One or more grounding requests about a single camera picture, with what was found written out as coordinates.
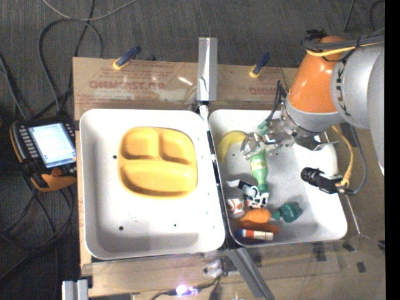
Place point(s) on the yellow banana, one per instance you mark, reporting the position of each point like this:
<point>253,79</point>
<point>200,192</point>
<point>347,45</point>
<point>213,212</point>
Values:
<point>225,143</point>

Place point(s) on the black cylinder on white bracket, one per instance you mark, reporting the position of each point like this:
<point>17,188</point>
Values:
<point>322,178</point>

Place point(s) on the white plastic tray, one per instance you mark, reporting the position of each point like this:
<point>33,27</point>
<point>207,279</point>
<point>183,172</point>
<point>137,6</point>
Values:
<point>306,211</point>
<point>150,220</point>

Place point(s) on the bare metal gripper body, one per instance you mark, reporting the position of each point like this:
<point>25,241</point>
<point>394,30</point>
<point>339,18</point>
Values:
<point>279,134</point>

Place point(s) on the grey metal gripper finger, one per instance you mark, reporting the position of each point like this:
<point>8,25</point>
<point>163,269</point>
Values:
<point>248,148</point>
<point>253,137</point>

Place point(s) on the green plastic bottle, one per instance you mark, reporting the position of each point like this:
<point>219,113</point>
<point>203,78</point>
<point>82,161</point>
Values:
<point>259,169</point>

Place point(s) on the brown cardboard board red print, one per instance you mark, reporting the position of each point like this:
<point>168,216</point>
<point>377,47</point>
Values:
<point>140,83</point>

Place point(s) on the orange carrot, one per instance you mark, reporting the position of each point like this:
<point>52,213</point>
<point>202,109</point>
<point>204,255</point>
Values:
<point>256,216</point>

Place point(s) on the black and white carton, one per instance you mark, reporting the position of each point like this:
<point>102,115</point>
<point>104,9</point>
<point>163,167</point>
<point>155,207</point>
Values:
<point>254,197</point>

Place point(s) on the white and orange can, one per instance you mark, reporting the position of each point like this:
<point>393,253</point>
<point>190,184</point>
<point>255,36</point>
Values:
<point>235,207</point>

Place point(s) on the teal green bottle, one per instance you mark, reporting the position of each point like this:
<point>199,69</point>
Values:
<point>289,212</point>

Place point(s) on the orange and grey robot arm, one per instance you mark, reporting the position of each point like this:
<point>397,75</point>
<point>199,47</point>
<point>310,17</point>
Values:
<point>315,83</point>

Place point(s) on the yellow divided plate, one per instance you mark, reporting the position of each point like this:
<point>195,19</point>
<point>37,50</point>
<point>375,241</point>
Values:
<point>157,164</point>

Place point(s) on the orange sausage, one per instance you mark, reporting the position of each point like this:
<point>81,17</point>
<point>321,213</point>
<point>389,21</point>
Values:
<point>265,227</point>

